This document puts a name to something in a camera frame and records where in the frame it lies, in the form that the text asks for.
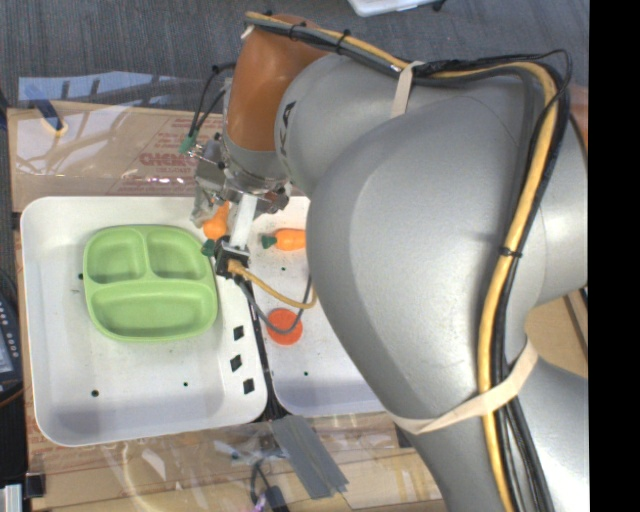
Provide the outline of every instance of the orange disc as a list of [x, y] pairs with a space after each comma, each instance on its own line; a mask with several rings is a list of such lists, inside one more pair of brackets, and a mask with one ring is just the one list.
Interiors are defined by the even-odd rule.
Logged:
[[[288, 309], [278, 308], [269, 313], [269, 322], [278, 329], [289, 329], [296, 320], [296, 314]], [[296, 327], [289, 334], [279, 334], [271, 327], [267, 327], [267, 332], [271, 339], [278, 345], [293, 345], [302, 336], [302, 321], [296, 324]]]

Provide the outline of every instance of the gray carpet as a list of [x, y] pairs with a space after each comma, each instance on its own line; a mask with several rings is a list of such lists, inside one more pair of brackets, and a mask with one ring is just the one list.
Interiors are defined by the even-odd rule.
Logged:
[[[347, 0], [2, 0], [0, 86], [11, 105], [26, 107], [20, 77], [166, 75], [184, 80], [175, 81], [176, 99], [162, 107], [193, 110], [211, 65], [236, 59], [247, 10], [287, 12], [325, 28], [348, 28], [411, 60], [564, 48], [573, 58], [574, 83], [589, 85], [588, 0], [448, 0], [439, 12], [427, 5], [369, 18], [357, 16]], [[7, 137], [0, 132], [0, 268], [13, 275], [11, 212]], [[8, 293], [4, 280], [0, 286]]]

